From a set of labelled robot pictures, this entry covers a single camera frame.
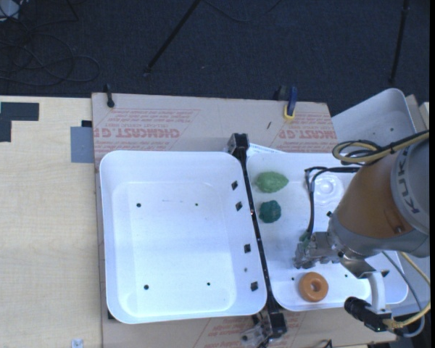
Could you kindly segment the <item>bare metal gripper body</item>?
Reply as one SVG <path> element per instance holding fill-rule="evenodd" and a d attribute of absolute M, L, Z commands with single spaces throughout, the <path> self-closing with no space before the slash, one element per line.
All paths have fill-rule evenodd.
<path fill-rule="evenodd" d="M 340 249 L 332 242 L 333 237 L 329 232 L 316 231 L 310 237 L 309 258 L 313 263 L 338 264 L 341 259 Z"/>

